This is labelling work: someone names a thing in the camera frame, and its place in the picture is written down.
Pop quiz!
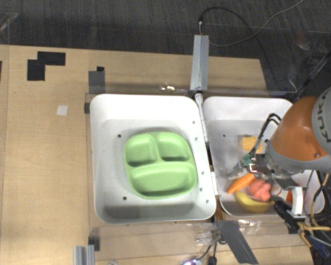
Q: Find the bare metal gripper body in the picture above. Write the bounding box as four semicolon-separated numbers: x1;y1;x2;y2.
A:
247;153;293;189

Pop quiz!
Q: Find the orange carrot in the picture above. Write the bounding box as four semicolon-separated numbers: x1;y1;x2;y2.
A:
226;172;256;195

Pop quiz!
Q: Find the yellow corn cob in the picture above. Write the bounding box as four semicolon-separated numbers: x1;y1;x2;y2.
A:
242;134;264;153

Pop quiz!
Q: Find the pink toy sausage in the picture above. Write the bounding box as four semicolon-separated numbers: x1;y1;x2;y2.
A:
248;179;273;203

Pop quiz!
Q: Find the yellow banana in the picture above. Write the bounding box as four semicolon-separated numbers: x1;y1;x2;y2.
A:
234;189;275;214

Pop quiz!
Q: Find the orange and white toy piece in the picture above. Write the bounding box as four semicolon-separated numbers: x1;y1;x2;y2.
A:
271;184;293;203

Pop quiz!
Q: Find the white plastic tray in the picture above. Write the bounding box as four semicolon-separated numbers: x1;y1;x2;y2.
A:
89;93;217;225
202;96;325;218

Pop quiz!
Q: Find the green divided plate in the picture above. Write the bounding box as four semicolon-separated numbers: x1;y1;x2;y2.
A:
123;131;199;200

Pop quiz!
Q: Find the black cylinder on white bracket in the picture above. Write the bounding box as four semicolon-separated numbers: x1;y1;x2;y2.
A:
273;185;307;234

